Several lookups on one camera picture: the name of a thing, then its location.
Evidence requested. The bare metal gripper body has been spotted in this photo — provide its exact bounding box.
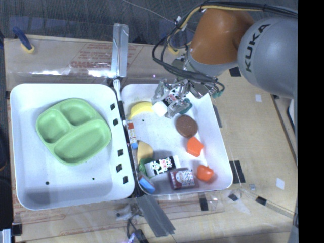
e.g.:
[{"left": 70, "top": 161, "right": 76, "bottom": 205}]
[{"left": 175, "top": 77, "right": 218, "bottom": 99}]

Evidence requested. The white cow print carton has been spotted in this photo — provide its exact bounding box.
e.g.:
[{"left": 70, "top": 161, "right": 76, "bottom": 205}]
[
  {"left": 152, "top": 88, "right": 178, "bottom": 117},
  {"left": 144, "top": 155, "right": 182, "bottom": 178}
]

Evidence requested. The dark teal object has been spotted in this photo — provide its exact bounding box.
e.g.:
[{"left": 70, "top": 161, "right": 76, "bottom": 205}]
[{"left": 182, "top": 98, "right": 193, "bottom": 115}]

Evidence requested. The brown biscuit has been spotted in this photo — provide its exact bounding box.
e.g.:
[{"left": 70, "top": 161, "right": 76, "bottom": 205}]
[{"left": 176, "top": 114, "right": 199, "bottom": 138}]

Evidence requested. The yellow banana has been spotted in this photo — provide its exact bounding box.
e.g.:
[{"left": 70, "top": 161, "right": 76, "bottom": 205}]
[{"left": 127, "top": 101, "right": 154, "bottom": 121}]

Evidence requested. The white plastic tray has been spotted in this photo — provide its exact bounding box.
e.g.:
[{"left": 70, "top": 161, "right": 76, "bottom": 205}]
[
  {"left": 9, "top": 83, "right": 136, "bottom": 211},
  {"left": 120, "top": 83, "right": 234, "bottom": 196}
]

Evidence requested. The orange cube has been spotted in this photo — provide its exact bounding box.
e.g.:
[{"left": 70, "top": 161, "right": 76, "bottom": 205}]
[{"left": 186, "top": 136, "right": 205, "bottom": 158}]

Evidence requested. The small white and orange carton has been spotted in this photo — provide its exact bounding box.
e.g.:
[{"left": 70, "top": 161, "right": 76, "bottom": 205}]
[{"left": 126, "top": 120, "right": 139, "bottom": 150}]

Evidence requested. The yellow wedge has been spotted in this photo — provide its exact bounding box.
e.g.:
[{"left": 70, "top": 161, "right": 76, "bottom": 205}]
[{"left": 137, "top": 140, "right": 154, "bottom": 165}]

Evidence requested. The brown cardboard board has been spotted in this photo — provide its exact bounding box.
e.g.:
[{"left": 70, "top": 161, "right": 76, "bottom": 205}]
[{"left": 4, "top": 34, "right": 299, "bottom": 243}]

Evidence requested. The green broccoli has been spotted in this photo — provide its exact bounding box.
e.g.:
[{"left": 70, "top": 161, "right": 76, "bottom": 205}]
[{"left": 138, "top": 157, "right": 155, "bottom": 177}]

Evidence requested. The orange round toy fruit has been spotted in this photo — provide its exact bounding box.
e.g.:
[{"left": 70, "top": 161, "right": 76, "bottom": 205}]
[{"left": 196, "top": 164, "right": 215, "bottom": 182}]

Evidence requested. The dark red packet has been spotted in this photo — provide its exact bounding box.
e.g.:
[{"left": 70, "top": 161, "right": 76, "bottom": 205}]
[{"left": 168, "top": 167, "right": 199, "bottom": 190}]

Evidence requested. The blue and red block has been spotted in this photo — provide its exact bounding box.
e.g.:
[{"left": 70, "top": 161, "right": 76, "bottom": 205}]
[{"left": 138, "top": 175, "right": 156, "bottom": 194}]

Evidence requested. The green divided plate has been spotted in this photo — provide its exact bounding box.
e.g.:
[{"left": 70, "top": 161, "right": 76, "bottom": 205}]
[{"left": 35, "top": 97, "right": 112, "bottom": 167}]

